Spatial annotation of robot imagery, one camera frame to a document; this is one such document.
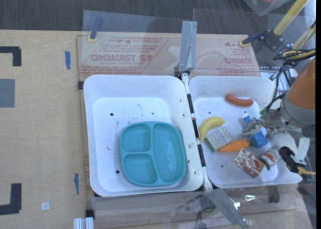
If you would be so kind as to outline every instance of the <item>toy carrot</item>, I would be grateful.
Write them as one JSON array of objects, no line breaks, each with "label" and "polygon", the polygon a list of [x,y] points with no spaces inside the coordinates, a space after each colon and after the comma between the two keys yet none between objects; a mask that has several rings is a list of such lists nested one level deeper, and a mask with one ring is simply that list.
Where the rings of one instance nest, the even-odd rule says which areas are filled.
[{"label": "toy carrot", "polygon": [[242,148],[248,148],[250,146],[250,142],[246,139],[238,139],[228,144],[222,146],[217,151],[218,152],[231,152],[231,151],[240,151]]}]

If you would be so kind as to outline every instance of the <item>blue plate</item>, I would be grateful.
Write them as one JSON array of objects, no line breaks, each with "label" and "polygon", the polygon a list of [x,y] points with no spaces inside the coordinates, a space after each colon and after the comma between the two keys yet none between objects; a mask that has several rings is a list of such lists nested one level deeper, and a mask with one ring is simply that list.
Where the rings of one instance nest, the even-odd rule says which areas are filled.
[{"label": "blue plate", "polygon": [[137,185],[169,185],[186,173],[181,134],[165,122],[126,126],[120,135],[120,158],[125,176]]}]

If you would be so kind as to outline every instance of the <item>small sticker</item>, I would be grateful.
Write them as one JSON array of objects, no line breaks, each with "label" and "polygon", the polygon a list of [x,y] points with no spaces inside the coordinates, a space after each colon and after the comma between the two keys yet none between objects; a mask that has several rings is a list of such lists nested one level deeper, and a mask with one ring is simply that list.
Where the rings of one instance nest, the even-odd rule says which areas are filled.
[{"label": "small sticker", "polygon": [[42,210],[50,210],[50,202],[43,202],[41,208]]}]

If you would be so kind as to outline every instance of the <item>white tray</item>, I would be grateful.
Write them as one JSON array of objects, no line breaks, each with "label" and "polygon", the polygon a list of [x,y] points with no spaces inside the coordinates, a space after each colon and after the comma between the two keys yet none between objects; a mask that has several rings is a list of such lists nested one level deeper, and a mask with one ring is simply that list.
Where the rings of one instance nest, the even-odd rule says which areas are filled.
[{"label": "white tray", "polygon": [[[95,75],[84,83],[90,184],[100,196],[193,191],[203,183],[185,87],[171,76]],[[181,133],[187,172],[167,186],[138,186],[124,175],[119,136],[130,123],[161,121]]]},{"label": "white tray", "polygon": [[[241,116],[246,111],[251,117],[259,118],[259,112],[272,99],[275,84],[263,77],[222,77],[198,76],[189,84],[196,123],[198,126],[211,117],[219,116],[225,120],[220,127],[212,128],[208,134],[225,127],[236,140],[242,138]],[[226,94],[237,97],[251,98],[254,104],[251,107],[238,107],[225,100]],[[269,143],[261,148],[249,147],[248,150],[256,157],[260,157],[268,148],[288,146],[297,151],[294,139],[289,134],[276,134]],[[295,184],[302,178],[288,170],[283,160],[271,167],[265,182],[258,181],[239,169],[232,160],[236,153],[212,152],[202,143],[204,159],[210,181],[219,188],[240,188],[262,185]]]}]

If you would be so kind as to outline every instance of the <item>blue tape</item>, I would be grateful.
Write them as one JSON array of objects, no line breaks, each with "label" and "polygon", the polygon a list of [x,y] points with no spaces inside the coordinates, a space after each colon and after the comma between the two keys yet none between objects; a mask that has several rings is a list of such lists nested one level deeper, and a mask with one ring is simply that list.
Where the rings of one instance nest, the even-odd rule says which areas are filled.
[{"label": "blue tape", "polygon": [[77,173],[75,173],[74,182],[75,182],[77,194],[79,194],[79,176]]},{"label": "blue tape", "polygon": [[91,34],[90,34],[90,39],[95,39],[97,32],[100,31],[102,25],[102,18],[97,17],[94,23],[94,26],[92,28]]},{"label": "blue tape", "polygon": [[247,37],[246,39],[242,40],[241,43],[243,45],[246,45],[250,42],[253,42],[254,40],[258,39],[260,36],[262,36],[261,33],[254,33],[253,35]]},{"label": "blue tape", "polygon": [[67,67],[67,70],[70,70],[71,67],[71,59],[70,59],[70,52],[68,51],[65,51],[65,61],[66,61],[66,67]]}]

